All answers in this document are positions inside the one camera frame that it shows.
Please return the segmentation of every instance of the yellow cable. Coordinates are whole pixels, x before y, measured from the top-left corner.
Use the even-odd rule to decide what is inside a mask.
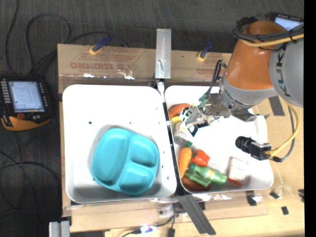
[[[293,134],[281,146],[279,146],[273,150],[266,150],[265,151],[265,153],[268,154],[270,158],[274,157],[283,148],[285,148],[287,146],[287,144],[289,144],[295,138],[295,136],[297,135],[297,132],[298,132],[298,128],[299,128],[300,123],[299,123],[299,118],[298,118],[297,112],[294,110],[293,106],[291,106],[289,103],[287,103],[287,105],[291,109],[292,113],[295,115],[296,127],[295,127]]]
[[[284,39],[278,39],[278,40],[273,40],[273,41],[269,41],[269,42],[260,42],[260,43],[252,43],[252,42],[246,41],[244,39],[240,39],[240,40],[249,46],[260,47],[260,46],[276,45],[276,44],[280,44],[280,43],[289,42],[291,40],[298,40],[301,38],[304,38],[304,34],[299,34],[297,36],[293,36],[292,38],[284,38]]]

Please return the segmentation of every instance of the display screen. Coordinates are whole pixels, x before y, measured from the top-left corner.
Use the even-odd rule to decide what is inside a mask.
[[[286,19],[286,18],[279,18],[279,17],[276,17],[275,22],[277,24],[283,26],[287,31],[293,29],[294,27],[297,27],[297,26],[303,24],[303,22],[290,20],[290,19]]]
[[[44,112],[40,90],[35,81],[9,81],[16,112]]]

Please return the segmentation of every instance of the gray carpet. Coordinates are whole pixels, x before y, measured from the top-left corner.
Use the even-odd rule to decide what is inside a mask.
[[[168,28],[173,50],[199,51],[212,41],[211,51],[232,52],[236,21],[271,11],[304,18],[304,0],[0,0],[0,75],[26,75],[57,43],[92,31],[103,34],[70,42],[92,45],[108,33],[114,36],[113,46],[155,48],[156,29]],[[32,71],[42,71],[56,100],[55,58]],[[15,133],[0,125],[1,237],[48,236],[48,222],[60,220],[55,111],[50,123],[34,130]]]

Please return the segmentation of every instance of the blue plate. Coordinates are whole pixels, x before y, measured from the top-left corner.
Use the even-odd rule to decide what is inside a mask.
[[[139,196],[153,185],[159,150],[150,139],[123,128],[103,134],[92,160],[94,180],[111,190]]]

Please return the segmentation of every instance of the white tray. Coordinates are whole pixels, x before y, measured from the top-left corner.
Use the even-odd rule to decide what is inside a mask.
[[[174,194],[170,141],[155,89],[146,86],[72,85],[63,93],[66,192],[77,203],[166,198]],[[91,163],[101,136],[112,127],[129,129],[153,140],[159,166],[153,186],[139,197],[102,187],[93,180]]]
[[[207,89],[207,86],[170,86],[165,91],[167,107],[169,109],[171,106],[181,103],[198,105],[198,99]],[[221,117],[212,125],[197,131],[193,146],[202,149],[210,156],[210,167],[227,174],[231,157],[238,158],[248,163],[249,166],[249,175],[242,186],[239,187],[227,182],[223,186],[212,185],[211,190],[207,193],[261,190],[267,189],[273,184],[274,176],[269,160],[256,160],[238,149],[235,146],[235,141],[239,136],[251,137],[256,140],[257,130],[254,122],[243,122],[233,116]],[[175,144],[174,148],[178,158],[182,146]]]

